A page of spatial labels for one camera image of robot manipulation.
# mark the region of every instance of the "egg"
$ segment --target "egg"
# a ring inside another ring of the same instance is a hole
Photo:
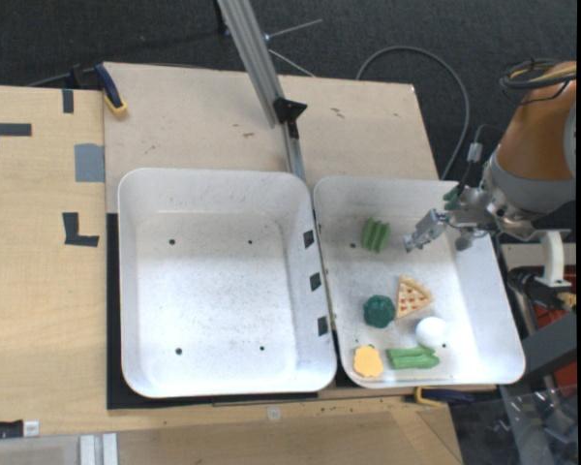
[[[439,317],[426,317],[415,327],[417,342],[426,348],[441,348],[447,342],[447,322]]]

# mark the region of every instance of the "gray cable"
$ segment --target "gray cable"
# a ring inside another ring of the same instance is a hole
[[[467,90],[465,89],[465,85],[463,84],[463,81],[458,77],[458,75],[454,72],[454,70],[450,66],[448,66],[445,62],[443,62],[443,60],[441,58],[439,58],[434,53],[431,53],[430,51],[427,51],[427,50],[422,49],[422,48],[417,48],[415,46],[398,46],[398,47],[397,46],[388,46],[386,48],[380,49],[379,51],[377,51],[373,55],[371,55],[362,64],[362,66],[359,68],[359,71],[355,75],[355,79],[360,80],[364,74],[364,71],[368,68],[368,66],[370,64],[372,64],[380,56],[385,55],[386,53],[389,53],[392,51],[413,51],[415,53],[420,53],[422,55],[426,55],[429,58],[432,58],[433,60],[435,60],[439,64],[441,64],[450,73],[450,75],[454,78],[454,80],[456,80],[456,83],[458,84],[458,87],[461,90],[461,93],[463,95],[463,102],[465,103],[465,120],[463,122],[463,129],[461,130],[460,137],[458,139],[456,147],[454,148],[454,152],[452,153],[452,156],[450,157],[449,161],[447,162],[447,165],[445,166],[445,169],[443,170],[443,173],[440,177],[440,179],[445,179],[447,177],[447,175],[449,174],[449,172],[452,168],[452,165],[454,164],[454,161],[456,160],[456,157],[458,157],[458,153],[461,150],[461,146],[463,145],[463,141],[465,140],[465,135],[467,134],[467,129],[469,127],[470,106],[469,106],[469,96],[467,95]]]

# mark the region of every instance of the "pizza slice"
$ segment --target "pizza slice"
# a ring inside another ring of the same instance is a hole
[[[411,277],[401,276],[398,282],[398,295],[396,301],[396,317],[402,319],[417,310],[426,308],[435,299],[428,288],[418,283]]]

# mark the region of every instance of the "wooden surface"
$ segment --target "wooden surface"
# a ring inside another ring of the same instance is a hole
[[[125,67],[124,70],[130,71],[131,68]],[[225,73],[211,74],[226,76]],[[251,88],[245,76],[241,78],[236,74],[230,74],[233,84],[248,84]],[[190,161],[204,163],[200,158],[204,152],[194,155],[192,145],[188,143],[188,140],[193,140],[193,126],[172,120],[168,115],[165,124],[159,120],[164,118],[162,111],[158,112],[156,122],[164,128],[162,132],[173,133],[172,137],[164,138],[171,141],[169,151],[155,144],[158,139],[146,139],[145,135],[150,131],[144,124],[134,124],[134,121],[140,115],[152,116],[154,112],[138,113],[137,96],[124,87],[121,74],[117,76],[121,93],[127,94],[126,101],[130,104],[131,117],[122,120],[109,114],[101,93],[97,91],[76,91],[75,112],[68,114],[63,112],[60,90],[0,87],[0,122],[32,124],[31,138],[0,138],[0,420],[38,420],[42,435],[265,421],[266,409],[272,403],[106,410],[107,207],[104,198],[107,189],[108,204],[111,204],[113,190],[110,184],[106,188],[103,183],[76,182],[74,146],[87,142],[106,144],[107,171],[110,172],[108,183],[110,179],[116,182],[130,164],[141,164],[142,158],[148,156],[146,150],[148,154],[154,154],[146,159],[151,165],[161,165],[164,157],[169,155],[176,155],[173,163],[180,163],[178,167],[190,167]],[[293,98],[316,105],[321,102],[322,105],[321,108],[311,105],[313,118],[306,113],[300,125],[306,170],[312,181],[332,173],[398,176],[409,173],[412,177],[436,178],[421,116],[413,91],[408,86],[385,87],[376,83],[314,81],[299,77],[283,77],[282,81]],[[164,79],[161,84],[168,86],[168,81]],[[195,84],[201,85],[201,82],[188,81],[185,84],[187,95],[194,94]],[[229,165],[232,165],[230,160],[238,160],[240,164],[237,162],[233,167],[242,165],[248,169],[251,162],[237,158],[237,155],[254,152],[258,156],[251,161],[260,164],[256,169],[281,171],[284,169],[281,158],[274,157],[274,162],[266,162],[262,152],[254,149],[258,146],[265,153],[268,150],[280,153],[282,142],[277,133],[274,136],[269,128],[262,126],[264,117],[256,96],[249,98],[253,94],[250,90],[249,94],[238,95],[239,107],[231,102],[225,103],[224,111],[232,111],[231,117],[220,114],[227,127],[229,122],[231,126],[245,123],[237,126],[236,132],[230,131],[236,144],[224,152],[225,160]],[[373,105],[376,97],[383,95],[386,101],[382,102],[382,108],[385,109],[387,104],[388,111],[367,113],[362,103]],[[356,111],[347,110],[351,105]],[[211,111],[211,108],[204,110],[202,107],[190,109],[187,113],[199,117],[198,123],[203,131],[206,121],[213,118]],[[399,116],[404,122],[398,123]],[[104,122],[106,130],[112,123],[125,129],[121,132],[112,128],[108,136],[104,134]],[[340,128],[332,129],[336,122],[340,123]],[[193,150],[203,149],[210,142],[211,147],[219,147],[220,141],[213,142],[211,138],[215,129],[206,132],[209,138],[196,137],[204,145],[196,144]],[[319,136],[319,129],[326,133]],[[368,154],[363,146],[367,144],[365,141],[379,133],[385,140],[382,149]],[[268,142],[259,144],[259,138],[269,135]],[[342,140],[358,146],[354,154],[342,149]],[[329,143],[331,149],[321,151],[321,142]],[[173,147],[177,146],[185,149],[174,154]],[[411,158],[407,152],[410,147],[417,152]],[[121,158],[121,148],[125,152],[119,169],[116,160]],[[218,158],[205,160],[215,164]],[[66,245],[63,212],[78,212],[79,232],[98,235],[99,245]],[[282,409],[285,419],[389,412],[405,428],[407,439],[414,446],[421,445],[426,436],[431,436],[430,426],[426,426],[418,415],[422,407],[409,405],[400,396],[365,398],[363,392],[360,397],[360,393],[351,391],[343,390],[334,395],[334,389],[329,388],[320,400],[276,405]],[[446,419],[445,425],[449,429],[446,439],[456,447],[451,420]],[[443,436],[433,438],[436,445],[443,443]],[[447,447],[443,453],[443,456],[452,455]],[[431,459],[425,457],[424,463],[447,463]]]

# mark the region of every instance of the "red object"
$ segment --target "red object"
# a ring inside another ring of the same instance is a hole
[[[574,265],[567,265],[565,268],[564,278],[570,282],[570,291],[577,293],[577,269]],[[557,321],[566,314],[564,310],[547,310],[541,306],[534,305],[535,317],[538,321],[538,327],[543,328],[552,322]],[[577,362],[562,367],[555,372],[555,382],[562,391],[564,396],[570,396],[576,392],[577,386]]]

